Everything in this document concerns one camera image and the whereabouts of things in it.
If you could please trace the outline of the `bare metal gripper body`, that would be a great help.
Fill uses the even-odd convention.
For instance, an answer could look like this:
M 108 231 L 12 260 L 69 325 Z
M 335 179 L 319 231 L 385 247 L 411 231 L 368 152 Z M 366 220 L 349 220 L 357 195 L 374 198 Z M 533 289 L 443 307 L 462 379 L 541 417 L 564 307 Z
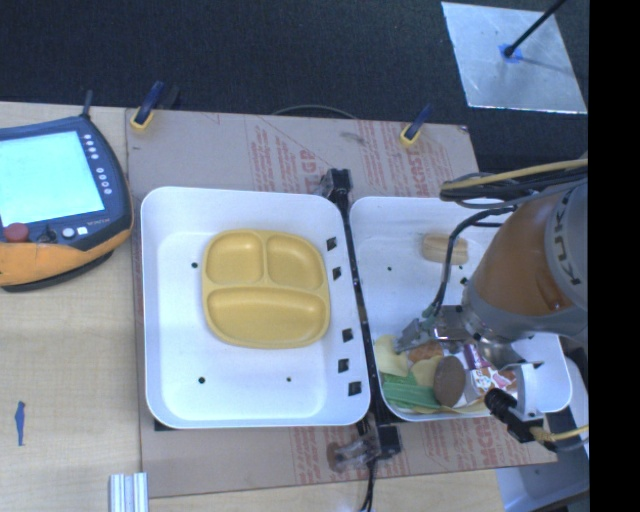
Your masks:
M 465 345 L 481 340 L 480 334 L 464 323 L 461 306 L 442 306 L 427 332 L 447 351 L 462 351 Z

